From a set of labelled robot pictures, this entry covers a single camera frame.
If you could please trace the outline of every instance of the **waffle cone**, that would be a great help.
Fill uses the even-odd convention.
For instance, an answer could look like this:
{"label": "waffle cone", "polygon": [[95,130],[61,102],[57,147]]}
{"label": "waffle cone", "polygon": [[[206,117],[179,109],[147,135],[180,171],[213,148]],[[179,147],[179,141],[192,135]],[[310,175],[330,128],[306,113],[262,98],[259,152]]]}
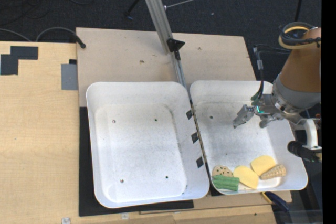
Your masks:
{"label": "waffle cone", "polygon": [[285,176],[286,175],[286,168],[282,164],[278,164],[268,170],[267,172],[263,173],[260,176],[260,179],[270,179],[278,176]]}

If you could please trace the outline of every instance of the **black clamp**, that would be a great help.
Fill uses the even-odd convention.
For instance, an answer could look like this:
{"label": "black clamp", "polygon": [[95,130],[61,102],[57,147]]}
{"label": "black clamp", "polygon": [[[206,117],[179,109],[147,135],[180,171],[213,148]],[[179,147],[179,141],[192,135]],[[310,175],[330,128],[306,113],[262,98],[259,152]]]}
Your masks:
{"label": "black clamp", "polygon": [[183,47],[183,45],[185,44],[185,42],[183,41],[179,41],[173,38],[169,38],[167,40],[167,44],[168,44],[168,48],[170,52],[174,52],[175,53],[175,58],[177,60],[181,59],[180,53],[179,53],[179,49],[181,49]]}

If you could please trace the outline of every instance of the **black tape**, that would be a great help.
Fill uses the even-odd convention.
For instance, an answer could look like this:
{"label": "black tape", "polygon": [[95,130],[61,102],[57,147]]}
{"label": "black tape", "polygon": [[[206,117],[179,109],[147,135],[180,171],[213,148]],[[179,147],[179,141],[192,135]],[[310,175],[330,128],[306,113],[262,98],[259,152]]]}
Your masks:
{"label": "black tape", "polygon": [[18,74],[18,60],[15,56],[10,54],[1,55],[0,75],[17,75]]}
{"label": "black tape", "polygon": [[188,120],[191,119],[191,117],[193,116],[193,112],[191,111],[191,109],[186,113]]}
{"label": "black tape", "polygon": [[196,132],[196,133],[193,133],[193,134],[191,135],[191,139],[193,140],[193,143],[195,144],[195,142],[198,140],[197,132]]}
{"label": "black tape", "polygon": [[38,47],[11,46],[10,54],[16,56],[18,60],[37,60]]}
{"label": "black tape", "polygon": [[200,168],[204,162],[203,162],[203,158],[202,157],[199,157],[197,160],[196,160],[196,163],[197,163],[197,168]]}
{"label": "black tape", "polygon": [[37,60],[38,47],[11,46],[10,54],[1,55],[0,75],[18,75],[19,60]]}

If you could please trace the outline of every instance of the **yellow cheese slice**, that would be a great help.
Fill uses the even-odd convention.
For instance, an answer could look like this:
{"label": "yellow cheese slice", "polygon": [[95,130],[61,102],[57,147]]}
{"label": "yellow cheese slice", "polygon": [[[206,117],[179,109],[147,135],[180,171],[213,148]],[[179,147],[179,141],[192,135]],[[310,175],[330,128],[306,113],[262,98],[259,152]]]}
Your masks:
{"label": "yellow cheese slice", "polygon": [[277,164],[273,157],[268,155],[260,156],[251,162],[251,167],[258,176],[261,176],[263,173],[267,172],[276,165]]}
{"label": "yellow cheese slice", "polygon": [[258,175],[247,166],[237,166],[233,171],[233,176],[239,177],[239,181],[250,188],[256,189],[258,187]]}

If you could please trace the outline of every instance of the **wooden board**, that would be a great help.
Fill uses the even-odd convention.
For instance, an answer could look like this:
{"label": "wooden board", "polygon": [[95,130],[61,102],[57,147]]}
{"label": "wooden board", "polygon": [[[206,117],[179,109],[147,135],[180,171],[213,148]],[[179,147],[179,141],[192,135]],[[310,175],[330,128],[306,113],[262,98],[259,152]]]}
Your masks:
{"label": "wooden board", "polygon": [[1,222],[61,223],[69,217],[80,224],[182,224],[193,218],[193,223],[222,223],[223,218],[276,223],[271,206],[259,195],[204,197],[195,201],[199,213],[132,212],[129,220],[121,214],[79,217],[79,92],[61,89],[61,64],[76,59],[79,46],[0,41],[0,54],[9,54],[11,46],[38,46],[39,55],[38,60],[20,60],[18,75],[0,76]]}
{"label": "wooden board", "polygon": [[[97,81],[177,81],[172,58],[152,31],[77,28],[79,103]],[[181,34],[181,63],[189,89],[196,80],[255,80],[243,37]]]}

